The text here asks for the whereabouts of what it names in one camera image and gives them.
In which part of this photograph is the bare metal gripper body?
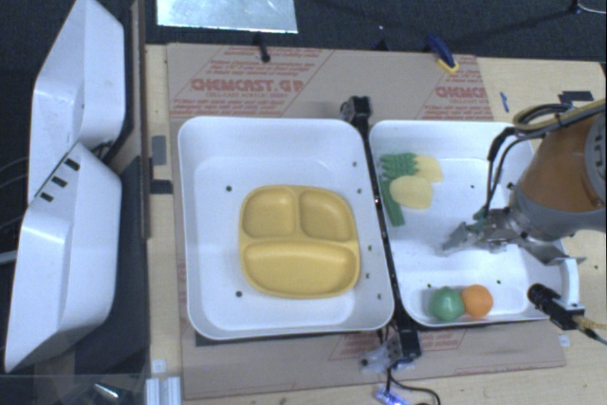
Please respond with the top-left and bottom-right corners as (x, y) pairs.
(472, 207), (570, 266)

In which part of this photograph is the white plastic tray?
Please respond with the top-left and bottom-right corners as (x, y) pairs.
(368, 119), (571, 328)
(176, 115), (396, 341)

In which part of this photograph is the orange fruit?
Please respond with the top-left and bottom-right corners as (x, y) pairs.
(460, 284), (495, 319)

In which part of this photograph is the yellow corn with green husk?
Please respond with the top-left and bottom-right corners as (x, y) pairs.
(380, 174), (434, 228)
(378, 152), (445, 185)

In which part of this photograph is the green apple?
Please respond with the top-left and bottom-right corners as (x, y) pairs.
(428, 285), (467, 323)

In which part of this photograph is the thin black rod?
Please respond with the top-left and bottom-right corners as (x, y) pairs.
(353, 111), (414, 338)

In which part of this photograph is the yellow divided plate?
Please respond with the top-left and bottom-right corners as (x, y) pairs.
(237, 184), (362, 300)

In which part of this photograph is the brown cardboard board red print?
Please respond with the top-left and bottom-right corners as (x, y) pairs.
(165, 43), (568, 400)

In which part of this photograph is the black cylinder on white bracket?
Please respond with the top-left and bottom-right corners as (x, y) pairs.
(526, 255), (587, 331)

